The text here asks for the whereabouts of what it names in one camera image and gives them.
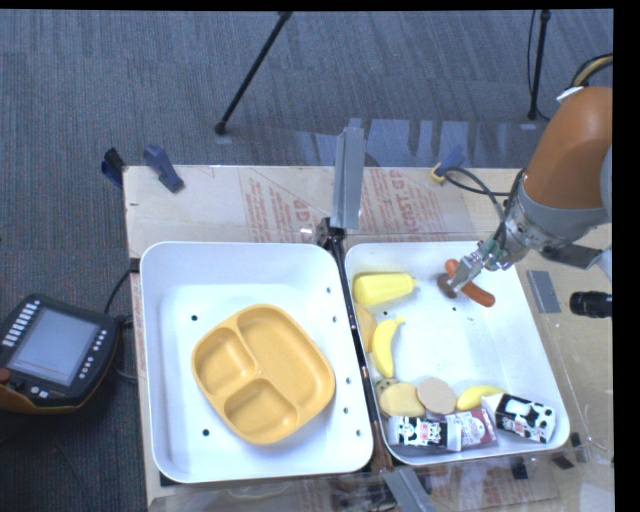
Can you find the yellow banana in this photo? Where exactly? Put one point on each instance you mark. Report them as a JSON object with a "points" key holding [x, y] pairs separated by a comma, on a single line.
{"points": [[384, 345]]}

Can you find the black cylinder on white bracket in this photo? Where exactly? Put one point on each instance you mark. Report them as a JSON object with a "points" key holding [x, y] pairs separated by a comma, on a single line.
{"points": [[590, 304]]}

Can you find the red and white carton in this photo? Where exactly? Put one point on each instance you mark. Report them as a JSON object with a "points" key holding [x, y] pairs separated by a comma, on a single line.
{"points": [[477, 427]]}

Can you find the yellow divided plate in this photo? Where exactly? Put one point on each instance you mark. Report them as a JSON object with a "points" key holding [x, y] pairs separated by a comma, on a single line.
{"points": [[265, 375]]}

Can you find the yellow oval bread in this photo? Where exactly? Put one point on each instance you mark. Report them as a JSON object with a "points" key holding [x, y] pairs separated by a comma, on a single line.
{"points": [[401, 400]]}

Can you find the thin black and white rod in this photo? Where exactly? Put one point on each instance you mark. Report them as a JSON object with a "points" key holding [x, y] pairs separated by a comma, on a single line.
{"points": [[356, 340]]}

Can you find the white plastic tray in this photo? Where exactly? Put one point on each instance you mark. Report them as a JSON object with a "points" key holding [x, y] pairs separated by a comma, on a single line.
{"points": [[170, 400], [465, 350]]}

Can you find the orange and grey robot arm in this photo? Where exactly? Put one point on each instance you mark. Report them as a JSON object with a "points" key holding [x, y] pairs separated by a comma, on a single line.
{"points": [[570, 155]]}

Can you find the chocolate chip cookie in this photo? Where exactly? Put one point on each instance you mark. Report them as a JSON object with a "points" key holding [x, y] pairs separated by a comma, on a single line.
{"points": [[385, 384]]}

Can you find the yellow lemon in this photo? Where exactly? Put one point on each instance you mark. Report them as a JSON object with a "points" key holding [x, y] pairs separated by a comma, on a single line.
{"points": [[477, 396]]}

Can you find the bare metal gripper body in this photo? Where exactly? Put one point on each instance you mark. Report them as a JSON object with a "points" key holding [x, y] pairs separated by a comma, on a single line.
{"points": [[525, 235]]}

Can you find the tan round biscuit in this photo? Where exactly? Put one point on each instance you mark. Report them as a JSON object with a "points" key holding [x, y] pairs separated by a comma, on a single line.
{"points": [[436, 396]]}

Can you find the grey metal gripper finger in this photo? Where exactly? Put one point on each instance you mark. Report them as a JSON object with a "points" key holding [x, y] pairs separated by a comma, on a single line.
{"points": [[457, 281], [472, 266]]}

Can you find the brown cardboard board red print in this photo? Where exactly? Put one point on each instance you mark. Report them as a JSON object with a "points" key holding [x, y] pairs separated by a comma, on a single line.
{"points": [[210, 210]]}

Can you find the orange sausage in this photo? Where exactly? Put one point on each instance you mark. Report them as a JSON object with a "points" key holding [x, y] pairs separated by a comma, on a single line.
{"points": [[482, 296]]}

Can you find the yellow squeeze bottle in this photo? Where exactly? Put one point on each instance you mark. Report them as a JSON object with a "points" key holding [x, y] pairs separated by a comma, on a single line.
{"points": [[380, 289]]}

